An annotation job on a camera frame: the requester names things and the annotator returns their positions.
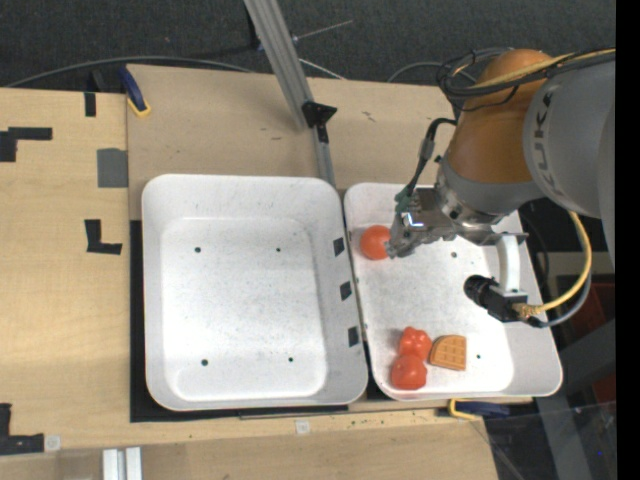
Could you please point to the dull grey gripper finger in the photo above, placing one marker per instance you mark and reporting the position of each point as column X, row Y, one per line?
column 396, row 240
column 411, row 245

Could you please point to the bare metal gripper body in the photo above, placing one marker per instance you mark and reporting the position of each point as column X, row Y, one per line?
column 434, row 218

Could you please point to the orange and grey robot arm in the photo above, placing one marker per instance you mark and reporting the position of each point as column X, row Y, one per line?
column 500, row 133

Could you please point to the orange tomato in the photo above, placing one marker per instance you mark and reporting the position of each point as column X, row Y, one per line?
column 373, row 243

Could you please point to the white plastic tray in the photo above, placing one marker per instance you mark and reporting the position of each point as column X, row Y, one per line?
column 430, row 298
column 240, row 308

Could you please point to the red bell pepper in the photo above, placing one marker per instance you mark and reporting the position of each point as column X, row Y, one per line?
column 414, row 342
column 408, row 373

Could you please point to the orange waffle piece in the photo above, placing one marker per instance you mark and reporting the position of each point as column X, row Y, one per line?
column 449, row 353

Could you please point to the black cylinder on white bracket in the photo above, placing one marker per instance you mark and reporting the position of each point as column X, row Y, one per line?
column 492, row 295

